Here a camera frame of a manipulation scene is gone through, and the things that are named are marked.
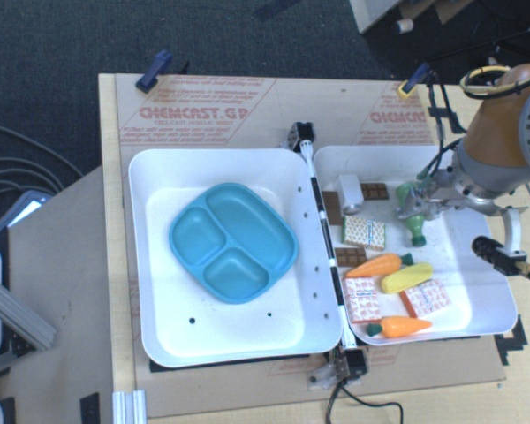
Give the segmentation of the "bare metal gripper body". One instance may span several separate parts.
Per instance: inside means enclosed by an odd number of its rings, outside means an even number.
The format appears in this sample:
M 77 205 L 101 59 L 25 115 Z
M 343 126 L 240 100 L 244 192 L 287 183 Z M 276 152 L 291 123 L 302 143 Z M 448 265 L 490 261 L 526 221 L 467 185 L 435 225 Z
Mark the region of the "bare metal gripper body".
M 486 216 L 499 213 L 495 198 L 498 193 L 482 187 L 462 169 L 447 168 L 438 170 L 421 186 L 422 214 L 425 217 L 438 217 L 450 209 L 469 208 Z

